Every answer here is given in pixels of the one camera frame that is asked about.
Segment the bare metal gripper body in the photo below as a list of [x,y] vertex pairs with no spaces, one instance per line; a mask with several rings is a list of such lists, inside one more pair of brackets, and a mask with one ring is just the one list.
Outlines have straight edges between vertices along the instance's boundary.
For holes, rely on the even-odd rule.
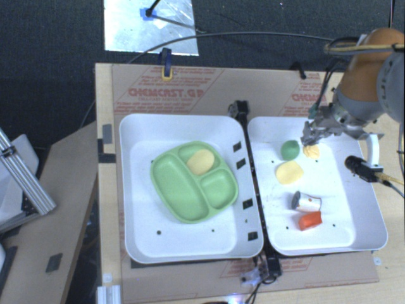
[[313,129],[327,129],[328,136],[339,136],[344,132],[349,113],[339,105],[321,106],[310,126]]

